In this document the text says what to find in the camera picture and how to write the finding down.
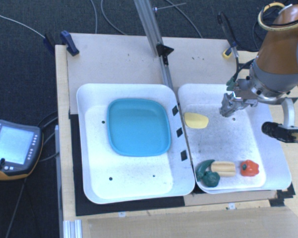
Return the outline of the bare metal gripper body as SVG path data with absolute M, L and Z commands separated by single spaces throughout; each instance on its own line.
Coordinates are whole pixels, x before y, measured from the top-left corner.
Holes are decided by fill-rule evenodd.
M 231 102 L 239 108 L 256 107 L 258 103 L 279 105 L 285 97 L 284 92 L 272 90 L 254 77 L 238 79 L 231 93 Z

